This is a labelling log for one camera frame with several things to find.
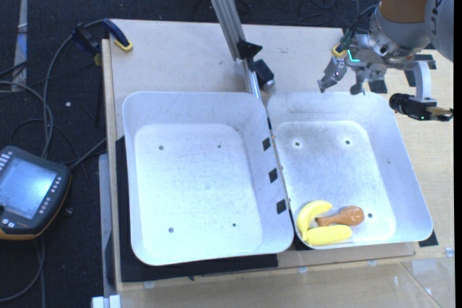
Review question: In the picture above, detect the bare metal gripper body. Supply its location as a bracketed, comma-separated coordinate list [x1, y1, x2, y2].
[344, 32, 420, 71]

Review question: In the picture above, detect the white plastic tray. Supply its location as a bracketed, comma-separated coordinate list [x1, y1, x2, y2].
[121, 91, 295, 267]
[266, 91, 434, 250]

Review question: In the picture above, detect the brown chicken drumstick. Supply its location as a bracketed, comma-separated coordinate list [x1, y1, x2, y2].
[315, 205, 365, 228]

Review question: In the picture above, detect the yellow banana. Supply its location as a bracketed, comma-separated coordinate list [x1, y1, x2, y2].
[296, 200, 334, 242]

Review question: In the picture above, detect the pale wood board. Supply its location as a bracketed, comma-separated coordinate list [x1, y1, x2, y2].
[102, 18, 455, 295]

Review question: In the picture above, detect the yellow corn cob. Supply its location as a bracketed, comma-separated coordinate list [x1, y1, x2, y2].
[305, 225, 353, 247]

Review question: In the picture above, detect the black cylinder on white bracket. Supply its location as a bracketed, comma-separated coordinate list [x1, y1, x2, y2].
[388, 60, 440, 122]

